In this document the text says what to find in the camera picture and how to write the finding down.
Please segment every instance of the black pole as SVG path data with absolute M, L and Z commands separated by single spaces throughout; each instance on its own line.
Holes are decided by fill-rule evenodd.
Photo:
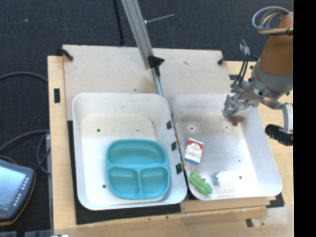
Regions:
M 118 22 L 118 33 L 119 33 L 119 37 L 120 37 L 120 44 L 125 45 L 122 25 L 121 25 L 120 18 L 119 18 L 119 9 L 118 9 L 117 0 L 113 0 L 113 4 L 114 4 L 115 16 L 116 16 L 117 22 Z

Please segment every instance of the green toy vegetable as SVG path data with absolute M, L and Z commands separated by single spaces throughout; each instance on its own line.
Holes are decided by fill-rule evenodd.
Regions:
M 189 183 L 205 196 L 208 196 L 213 192 L 210 184 L 205 182 L 196 172 L 192 172 L 189 176 Z

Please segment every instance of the white plastic tray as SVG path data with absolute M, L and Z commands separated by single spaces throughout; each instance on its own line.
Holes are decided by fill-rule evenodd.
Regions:
M 222 114 L 226 94 L 183 94 L 172 100 L 175 129 L 184 158 L 189 138 L 204 142 L 201 163 L 184 161 L 186 174 L 197 172 L 213 194 L 204 196 L 189 185 L 200 200 L 270 197 L 281 192 L 282 181 L 273 158 L 258 110 L 238 113 L 245 120 L 233 126 Z M 229 174 L 221 186 L 215 175 Z
M 157 94 L 82 93 L 73 100 L 77 190 L 81 204 L 91 210 L 167 205 L 187 194 L 167 101 Z M 166 150 L 170 164 L 169 191 L 155 199 L 131 200 L 115 196 L 106 179 L 106 149 L 118 139 L 149 139 Z

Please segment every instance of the blue plate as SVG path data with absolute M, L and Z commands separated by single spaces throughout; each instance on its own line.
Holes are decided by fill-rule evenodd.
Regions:
M 108 185 L 117 197 L 150 199 L 170 187 L 170 168 L 165 149 L 156 141 L 116 140 L 106 153 Z

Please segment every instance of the black carpet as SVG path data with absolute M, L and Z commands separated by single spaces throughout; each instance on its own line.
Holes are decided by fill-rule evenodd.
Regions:
M 266 6 L 293 11 L 294 0 L 138 0 L 146 20 L 174 13 L 147 25 L 153 47 L 221 50 L 226 60 L 240 60 L 243 38 L 260 55 L 266 37 L 251 26 L 253 14 Z M 124 40 L 136 46 L 118 0 Z M 119 45 L 112 0 L 0 0 L 0 76 L 33 72 L 47 77 L 47 56 L 63 44 Z M 47 84 L 32 76 L 0 80 L 0 145 L 49 128 Z M 18 164 L 34 167 L 42 134 L 29 136 L 1 151 Z M 1 231 L 49 229 L 47 174 L 38 171 L 34 194 L 17 220 Z

